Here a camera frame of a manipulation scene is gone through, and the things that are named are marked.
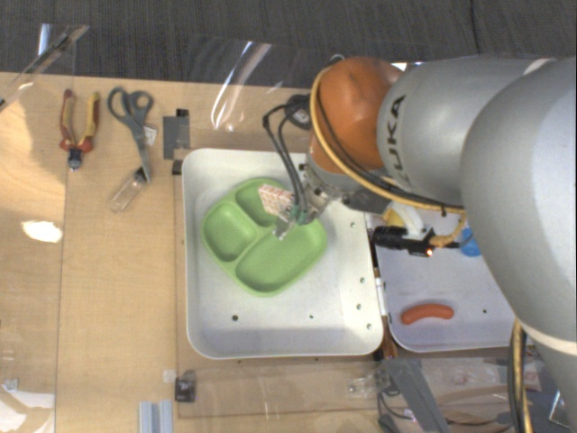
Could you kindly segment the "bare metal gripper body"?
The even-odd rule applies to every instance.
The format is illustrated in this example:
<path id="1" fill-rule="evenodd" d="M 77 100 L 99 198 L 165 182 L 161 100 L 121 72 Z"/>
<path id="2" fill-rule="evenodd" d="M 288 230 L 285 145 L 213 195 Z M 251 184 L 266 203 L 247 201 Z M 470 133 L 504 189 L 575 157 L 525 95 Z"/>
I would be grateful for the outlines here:
<path id="1" fill-rule="evenodd" d="M 313 167 L 304 167 L 302 178 L 298 181 L 295 196 L 298 202 L 293 201 L 288 214 L 290 220 L 299 226 L 312 223 L 323 215 L 328 206 L 341 201 L 346 192 L 321 179 L 327 176 L 324 171 Z"/>

